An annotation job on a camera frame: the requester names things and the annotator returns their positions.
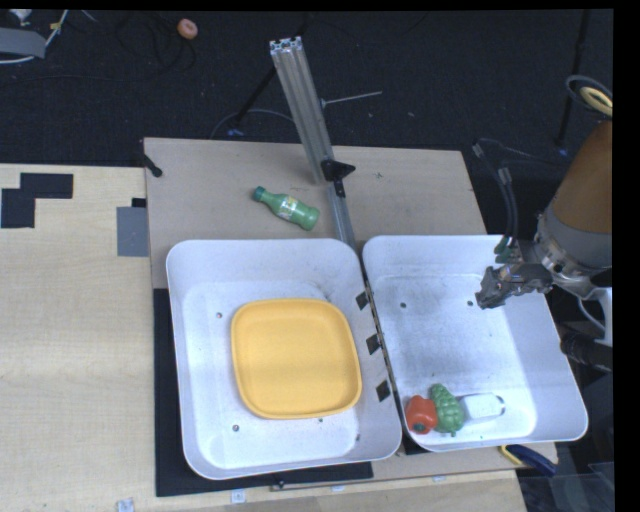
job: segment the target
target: black clamp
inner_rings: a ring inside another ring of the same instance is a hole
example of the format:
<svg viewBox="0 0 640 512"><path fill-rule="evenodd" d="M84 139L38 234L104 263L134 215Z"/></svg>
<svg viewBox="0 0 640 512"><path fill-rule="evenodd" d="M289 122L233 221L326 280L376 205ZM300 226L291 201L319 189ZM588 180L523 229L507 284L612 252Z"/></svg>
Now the black clamp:
<svg viewBox="0 0 640 512"><path fill-rule="evenodd" d="M346 197L342 179L355 171L355 166L343 164L342 162L336 162L335 160L327 158L320 162L320 167L322 167L324 179L327 181L333 181L333 185L336 188L336 195L339 197Z"/></svg>

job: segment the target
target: green bottle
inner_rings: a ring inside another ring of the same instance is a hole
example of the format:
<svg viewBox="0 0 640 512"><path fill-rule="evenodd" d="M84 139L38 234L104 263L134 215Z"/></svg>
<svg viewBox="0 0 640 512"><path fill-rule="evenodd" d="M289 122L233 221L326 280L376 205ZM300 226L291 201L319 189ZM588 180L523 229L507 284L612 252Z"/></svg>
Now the green bottle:
<svg viewBox="0 0 640 512"><path fill-rule="evenodd" d="M295 197L287 194L272 194L263 187L256 188L253 199L266 204L281 219L298 224L307 231L313 229L320 215L317 208L307 206Z"/></svg>

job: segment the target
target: bottle label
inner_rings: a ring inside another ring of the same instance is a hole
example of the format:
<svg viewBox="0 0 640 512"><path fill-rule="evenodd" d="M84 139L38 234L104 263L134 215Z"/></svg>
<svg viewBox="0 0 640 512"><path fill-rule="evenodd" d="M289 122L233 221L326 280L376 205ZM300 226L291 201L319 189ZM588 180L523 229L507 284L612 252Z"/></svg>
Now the bottle label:
<svg viewBox="0 0 640 512"><path fill-rule="evenodd" d="M285 220L291 220L291 216L296 211L296 207L298 206L298 200L294 197L287 196L284 201L280 204L280 208L278 209L278 213L276 215Z"/></svg>

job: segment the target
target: yellow oval dish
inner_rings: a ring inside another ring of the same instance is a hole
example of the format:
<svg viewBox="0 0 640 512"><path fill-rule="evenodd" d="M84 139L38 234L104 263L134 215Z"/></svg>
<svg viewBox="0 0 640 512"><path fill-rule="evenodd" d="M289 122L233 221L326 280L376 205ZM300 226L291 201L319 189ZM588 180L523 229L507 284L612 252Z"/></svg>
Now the yellow oval dish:
<svg viewBox="0 0 640 512"><path fill-rule="evenodd" d="M346 317L318 299L270 299L242 306L231 322L236 382L245 405L269 419L337 414L362 392Z"/></svg>

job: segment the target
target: wooden table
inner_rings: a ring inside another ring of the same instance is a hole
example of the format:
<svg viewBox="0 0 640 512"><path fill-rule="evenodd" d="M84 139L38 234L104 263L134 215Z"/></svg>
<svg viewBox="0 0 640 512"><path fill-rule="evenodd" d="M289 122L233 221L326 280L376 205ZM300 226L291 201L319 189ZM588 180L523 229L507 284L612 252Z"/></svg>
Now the wooden table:
<svg viewBox="0 0 640 512"><path fill-rule="evenodd" d="M72 199L36 199L34 228L0 229L0 510L111 511L128 498L136 511L526 510L513 466L494 448L401 450L373 463L371 481L252 488L240 505L230 491L156 497L152 288L163 285L165 251L181 238L300 236L264 205L238 200L256 185L310 204L326 198L301 172L299 145L149 139L145 148L164 171L157 181L141 168L0 165L0 188L19 187L23 172L74 176ZM459 153L334 149L358 168L346 187L359 243L484 233ZM116 209L144 197L151 257L118 256ZM331 236L331 224L312 233ZM556 457L553 443L536 449Z"/></svg>

